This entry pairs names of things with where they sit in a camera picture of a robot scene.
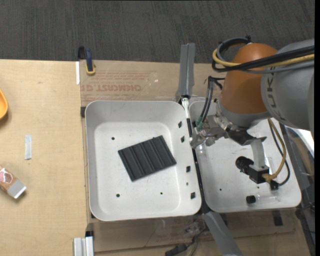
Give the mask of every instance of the dark gray carpet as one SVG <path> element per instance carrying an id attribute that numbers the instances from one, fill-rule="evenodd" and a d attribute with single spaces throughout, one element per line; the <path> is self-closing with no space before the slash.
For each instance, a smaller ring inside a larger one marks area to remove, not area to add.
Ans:
<path id="1" fill-rule="evenodd" d="M 276 49 L 315 36 L 315 0 L 0 0 L 0 58 L 75 61 L 80 45 L 97 60 L 196 63 L 219 41 L 250 35 Z"/>

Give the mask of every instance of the white plastic tray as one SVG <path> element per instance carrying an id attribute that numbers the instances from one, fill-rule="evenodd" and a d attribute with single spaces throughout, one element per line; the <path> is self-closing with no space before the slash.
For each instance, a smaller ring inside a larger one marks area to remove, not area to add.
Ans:
<path id="1" fill-rule="evenodd" d="M 200 116 L 203 106 L 204 101 L 195 101 L 190 104 L 189 111 L 192 122 Z M 208 115 L 214 115 L 215 113 L 216 104 L 212 103 Z M 279 123 L 274 119 L 272 120 L 280 131 Z M 263 142 L 265 161 L 271 172 L 274 173 L 282 160 L 282 156 L 273 140 L 268 121 L 261 121 L 248 130 L 248 133 L 257 138 L 267 136 L 267 139 Z M 286 160 L 290 167 L 290 178 L 286 184 L 273 192 L 270 190 L 268 183 L 254 183 L 248 175 L 241 173 L 235 165 L 236 159 L 240 156 L 253 159 L 250 145 L 241 146 L 230 138 L 220 138 L 212 146 L 199 146 L 196 149 L 196 154 L 205 201 L 215 212 L 230 213 L 294 208 L 301 202 L 301 190 L 289 155 L 287 155 Z M 284 166 L 276 181 L 280 183 L 286 177 L 287 169 Z M 250 195 L 259 198 L 257 203 L 247 204 L 246 197 Z"/>
<path id="2" fill-rule="evenodd" d="M 181 105 L 173 101 L 94 101 L 86 107 L 85 124 L 89 204 L 97 219 L 164 218 L 199 211 L 200 189 Z M 131 181 L 118 150 L 160 135 L 177 164 Z"/>

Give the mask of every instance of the orange plastic object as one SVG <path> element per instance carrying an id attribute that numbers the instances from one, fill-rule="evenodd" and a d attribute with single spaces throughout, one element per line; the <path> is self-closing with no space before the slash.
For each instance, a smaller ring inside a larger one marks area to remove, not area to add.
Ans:
<path id="1" fill-rule="evenodd" d="M 4 118 L 8 111 L 8 102 L 4 96 L 2 90 L 0 89 L 0 120 Z"/>
<path id="2" fill-rule="evenodd" d="M 246 44 L 235 54 L 233 63 L 246 63 L 269 57 L 277 52 L 263 43 Z M 267 109 L 261 96 L 261 74 L 242 71 L 229 71 L 225 76 L 221 92 L 221 104 L 229 111 L 237 114 L 258 114 Z"/>

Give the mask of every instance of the yellow cable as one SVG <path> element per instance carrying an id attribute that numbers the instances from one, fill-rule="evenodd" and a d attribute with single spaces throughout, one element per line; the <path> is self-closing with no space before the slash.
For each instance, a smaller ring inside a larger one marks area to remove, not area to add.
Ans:
<path id="1" fill-rule="evenodd" d="M 234 66 L 243 64 L 243 63 L 233 63 L 233 62 L 223 61 L 223 60 L 219 59 L 217 57 L 217 50 L 218 49 L 215 49 L 212 53 L 212 58 L 216 63 L 221 64 L 225 67 L 234 67 Z M 260 66 L 259 68 L 270 68 L 270 67 L 278 67 L 278 66 L 284 66 L 284 65 L 292 65 L 295 63 L 310 61 L 310 60 L 313 60 L 314 58 L 315 58 L 315 54 L 309 54 L 309 55 L 305 55 L 302 57 L 291 58 L 291 59 L 279 61 L 279 62 L 276 62 L 273 64 Z"/>
<path id="2" fill-rule="evenodd" d="M 271 120 L 270 118 L 268 118 L 268 122 L 269 122 L 269 124 L 272 126 L 272 129 L 274 130 L 274 132 L 275 132 L 278 140 L 279 140 L 280 143 L 281 143 L 282 151 L 283 151 L 283 156 L 282 156 L 281 163 L 280 163 L 278 169 L 276 170 L 276 172 L 275 172 L 274 174 L 265 173 L 265 174 L 262 175 L 262 177 L 265 178 L 265 181 L 266 181 L 266 182 L 269 182 L 269 181 L 275 179 L 275 178 L 279 175 L 279 173 L 281 172 L 281 170 L 282 170 L 282 168 L 283 168 L 283 166 L 284 166 L 284 164 L 285 164 L 285 162 L 286 162 L 286 156 L 287 156 L 287 150 L 286 150 L 285 143 L 284 143 L 284 141 L 282 140 L 282 138 L 281 138 L 281 136 L 280 136 L 280 134 L 279 134 L 279 132 L 278 132 L 278 130 L 277 130 L 274 122 L 272 122 L 272 120 Z"/>

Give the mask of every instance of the white tape piece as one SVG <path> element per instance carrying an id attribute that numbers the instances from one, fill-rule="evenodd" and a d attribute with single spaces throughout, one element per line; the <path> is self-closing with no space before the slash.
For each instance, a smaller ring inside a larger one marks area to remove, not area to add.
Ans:
<path id="1" fill-rule="evenodd" d="M 32 158 L 32 136 L 27 134 L 24 137 L 24 160 L 29 160 Z"/>
<path id="2" fill-rule="evenodd" d="M 76 75 L 76 84 L 80 85 L 80 62 L 75 62 L 75 75 Z"/>

